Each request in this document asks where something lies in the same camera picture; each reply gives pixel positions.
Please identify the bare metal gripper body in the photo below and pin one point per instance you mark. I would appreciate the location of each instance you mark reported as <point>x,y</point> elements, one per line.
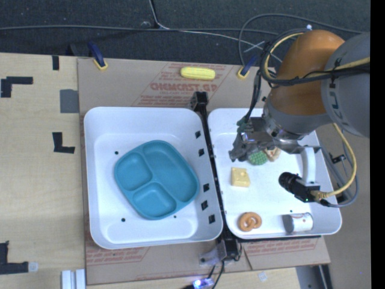
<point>258,134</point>

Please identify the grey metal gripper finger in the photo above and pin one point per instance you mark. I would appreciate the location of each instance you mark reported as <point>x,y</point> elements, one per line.
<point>235,153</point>
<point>245,156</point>

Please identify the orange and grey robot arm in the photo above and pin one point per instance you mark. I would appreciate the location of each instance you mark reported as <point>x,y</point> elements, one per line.
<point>303,80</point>

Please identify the green round toy food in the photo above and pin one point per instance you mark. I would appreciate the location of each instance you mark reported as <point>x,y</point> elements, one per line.
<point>258,159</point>

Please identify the yellow cheese block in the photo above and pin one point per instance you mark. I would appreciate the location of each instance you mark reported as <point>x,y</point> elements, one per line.
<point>240,178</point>

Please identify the thin black rod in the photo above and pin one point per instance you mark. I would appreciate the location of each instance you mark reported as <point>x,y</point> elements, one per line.
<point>214,164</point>

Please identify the beige toy bread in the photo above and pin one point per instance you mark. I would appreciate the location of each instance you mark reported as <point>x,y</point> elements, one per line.
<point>273,154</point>

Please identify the white plastic tray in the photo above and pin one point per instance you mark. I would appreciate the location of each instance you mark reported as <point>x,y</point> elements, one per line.
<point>270,191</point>
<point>105,173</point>

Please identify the brown pretzel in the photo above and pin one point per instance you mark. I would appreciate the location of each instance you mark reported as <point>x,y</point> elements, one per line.
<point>249,221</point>

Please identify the blue divided plate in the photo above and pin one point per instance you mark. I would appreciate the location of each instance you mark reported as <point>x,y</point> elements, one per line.
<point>156,179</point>

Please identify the yellow corn cob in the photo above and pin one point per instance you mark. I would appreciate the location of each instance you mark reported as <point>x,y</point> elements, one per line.
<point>197,73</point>

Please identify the white can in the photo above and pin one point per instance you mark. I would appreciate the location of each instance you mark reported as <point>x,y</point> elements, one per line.
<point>300,222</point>

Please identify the brown cardboard board red print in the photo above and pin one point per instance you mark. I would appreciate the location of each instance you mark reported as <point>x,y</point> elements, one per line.
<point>168,98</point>

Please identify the black cylinder on white bracket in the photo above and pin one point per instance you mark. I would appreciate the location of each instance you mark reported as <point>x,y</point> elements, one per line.
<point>296,185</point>

